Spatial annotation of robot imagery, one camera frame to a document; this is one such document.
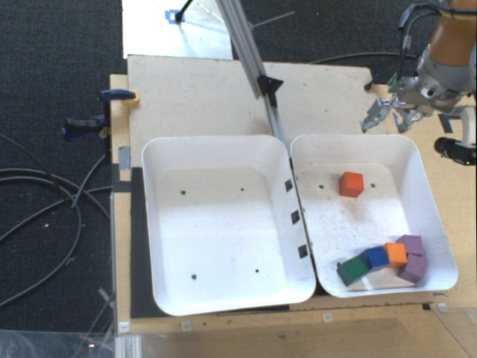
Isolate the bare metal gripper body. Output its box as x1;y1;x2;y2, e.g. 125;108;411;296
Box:
394;75;464;118

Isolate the red cube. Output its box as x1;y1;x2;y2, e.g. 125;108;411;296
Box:
338;171;365;199

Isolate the white plastic tray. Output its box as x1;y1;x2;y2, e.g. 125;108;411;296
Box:
289;133;459;299
141;134;318;318

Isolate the purple cube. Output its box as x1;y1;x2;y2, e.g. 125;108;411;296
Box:
397;254;428;285
395;234;425;257

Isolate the thin black rod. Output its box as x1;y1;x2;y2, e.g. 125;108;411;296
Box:
288;151;318;294

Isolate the orange cube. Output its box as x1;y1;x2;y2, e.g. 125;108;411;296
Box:
382;242;408;269

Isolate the blue cube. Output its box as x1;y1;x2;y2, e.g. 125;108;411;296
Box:
360;245;391;274

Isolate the green cube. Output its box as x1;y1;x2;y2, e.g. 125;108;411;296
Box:
336;256;371;287

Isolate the pale wood board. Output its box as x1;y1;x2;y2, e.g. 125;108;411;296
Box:
126;54;388;172

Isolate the black cylinder on white bracket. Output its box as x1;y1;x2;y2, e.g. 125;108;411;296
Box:
433;104;477;167

